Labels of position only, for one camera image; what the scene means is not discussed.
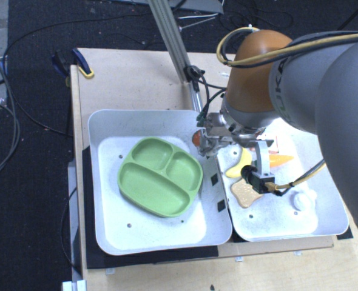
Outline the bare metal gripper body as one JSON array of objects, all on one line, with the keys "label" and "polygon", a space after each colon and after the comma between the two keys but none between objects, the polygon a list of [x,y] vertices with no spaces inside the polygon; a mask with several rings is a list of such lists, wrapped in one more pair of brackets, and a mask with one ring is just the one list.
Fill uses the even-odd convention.
[{"label": "bare metal gripper body", "polygon": [[203,126],[196,132],[196,146],[201,137],[220,138],[228,145],[253,147],[259,134],[266,128],[266,112],[215,112],[209,113]]}]

